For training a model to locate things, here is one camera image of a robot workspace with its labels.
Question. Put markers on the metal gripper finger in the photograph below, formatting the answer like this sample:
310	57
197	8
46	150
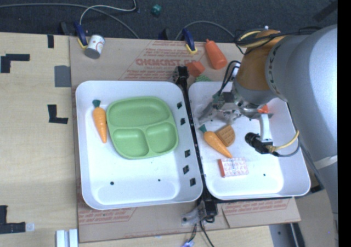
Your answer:
229	119
209	111

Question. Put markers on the brown cardboard board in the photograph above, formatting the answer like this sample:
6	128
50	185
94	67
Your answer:
131	59

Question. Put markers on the white plastic tray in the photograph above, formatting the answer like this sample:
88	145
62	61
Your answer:
131	183
260	180

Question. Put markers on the white can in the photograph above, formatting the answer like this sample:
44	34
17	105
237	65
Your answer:
95	46

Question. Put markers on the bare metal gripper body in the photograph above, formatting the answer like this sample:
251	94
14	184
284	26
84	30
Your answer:
231	104

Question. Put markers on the orange carrot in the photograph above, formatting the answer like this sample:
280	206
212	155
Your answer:
99	120
215	142

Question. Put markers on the thin black rod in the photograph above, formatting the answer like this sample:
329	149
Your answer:
195	142

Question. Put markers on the black cylinder on white bracket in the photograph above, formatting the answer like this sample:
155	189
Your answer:
264	131

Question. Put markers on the brown biscuit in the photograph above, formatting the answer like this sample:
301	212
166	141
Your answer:
227	135

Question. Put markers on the orange bottle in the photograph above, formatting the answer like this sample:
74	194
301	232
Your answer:
216	55

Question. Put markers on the red and white packet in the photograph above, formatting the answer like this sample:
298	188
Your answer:
234	167

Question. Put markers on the orange carton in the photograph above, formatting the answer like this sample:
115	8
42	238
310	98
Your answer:
195	68

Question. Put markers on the green patterned packet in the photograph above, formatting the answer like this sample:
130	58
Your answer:
203	78

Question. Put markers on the small dark green cube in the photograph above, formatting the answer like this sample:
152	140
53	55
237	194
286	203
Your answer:
156	10

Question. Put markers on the green divided plate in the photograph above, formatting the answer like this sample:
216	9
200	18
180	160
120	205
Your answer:
141	126

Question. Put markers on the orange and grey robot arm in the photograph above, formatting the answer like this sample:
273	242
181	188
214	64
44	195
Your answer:
304	81

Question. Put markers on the small orange piece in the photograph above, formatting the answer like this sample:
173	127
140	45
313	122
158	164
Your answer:
263	109

